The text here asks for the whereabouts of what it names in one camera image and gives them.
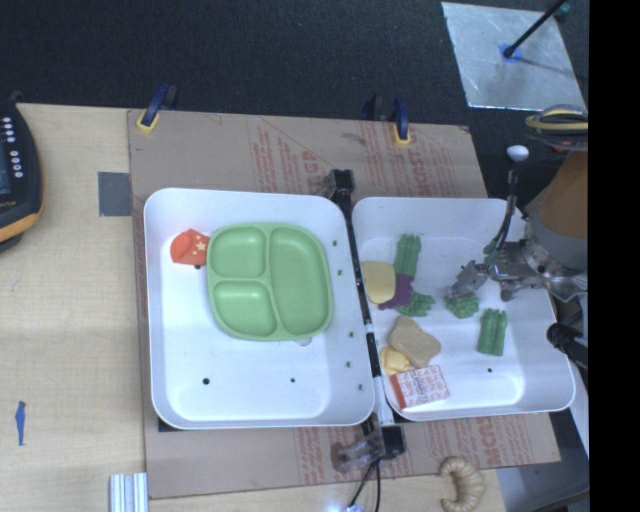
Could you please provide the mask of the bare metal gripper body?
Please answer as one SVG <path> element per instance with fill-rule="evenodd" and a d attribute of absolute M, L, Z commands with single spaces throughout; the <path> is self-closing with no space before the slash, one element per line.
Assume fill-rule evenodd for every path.
<path fill-rule="evenodd" d="M 525 289 L 542 289 L 568 302 L 587 292 L 585 272 L 568 269 L 533 241 L 506 242 L 489 265 L 489 277 L 498 282 L 500 297 L 511 301 Z"/>

